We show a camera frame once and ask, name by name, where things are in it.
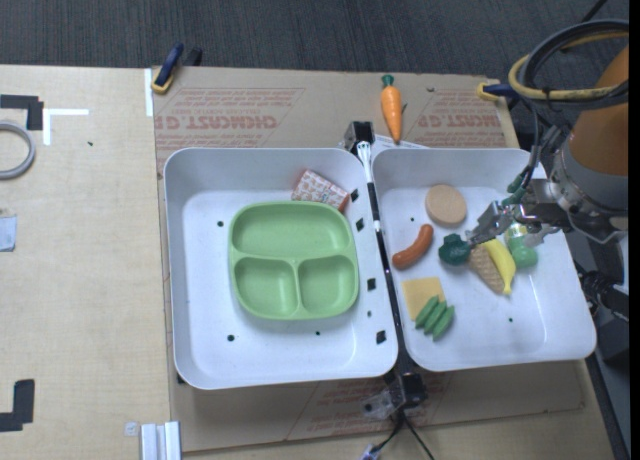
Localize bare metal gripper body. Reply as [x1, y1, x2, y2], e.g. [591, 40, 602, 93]
[499, 178, 574, 235]

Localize green bottle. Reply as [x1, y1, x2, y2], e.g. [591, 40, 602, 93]
[504, 222, 540, 270]

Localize yellow banana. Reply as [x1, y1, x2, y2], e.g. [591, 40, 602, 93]
[482, 237, 517, 296]

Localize green broccoli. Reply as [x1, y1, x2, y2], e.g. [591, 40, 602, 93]
[438, 233, 473, 267]

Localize tan waffle cone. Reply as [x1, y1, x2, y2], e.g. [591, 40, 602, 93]
[467, 242, 506, 295]

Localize tan round biscuit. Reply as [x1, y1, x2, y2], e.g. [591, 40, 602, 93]
[424, 183, 469, 228]

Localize orange sausage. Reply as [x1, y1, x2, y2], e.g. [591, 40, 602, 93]
[391, 223, 435, 271]

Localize yellow cheese slice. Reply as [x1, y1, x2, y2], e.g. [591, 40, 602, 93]
[401, 276, 446, 322]

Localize green pea pods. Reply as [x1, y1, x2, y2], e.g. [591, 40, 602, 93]
[414, 295, 456, 342]

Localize white plastic tray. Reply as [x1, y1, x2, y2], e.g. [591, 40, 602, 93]
[163, 146, 400, 391]
[371, 146, 598, 373]

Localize thin black and white rod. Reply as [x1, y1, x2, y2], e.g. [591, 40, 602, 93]
[356, 141, 417, 380]

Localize orange carrot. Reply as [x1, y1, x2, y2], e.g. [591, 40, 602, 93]
[379, 74, 407, 145]

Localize orange and white carton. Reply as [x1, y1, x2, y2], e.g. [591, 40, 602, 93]
[290, 169, 351, 213]

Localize green divided plate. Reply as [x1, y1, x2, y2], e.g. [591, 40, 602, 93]
[228, 200, 361, 322]

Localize brown cardboard board red print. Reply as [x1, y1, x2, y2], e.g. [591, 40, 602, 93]
[151, 66, 586, 454]

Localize grey tape roll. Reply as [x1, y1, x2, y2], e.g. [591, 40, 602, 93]
[0, 120, 37, 181]

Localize black cylinder on white bracket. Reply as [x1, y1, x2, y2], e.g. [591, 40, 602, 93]
[579, 270, 630, 322]

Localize black block with thin wires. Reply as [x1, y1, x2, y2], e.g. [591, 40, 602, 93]
[383, 371, 429, 410]
[343, 120, 376, 151]

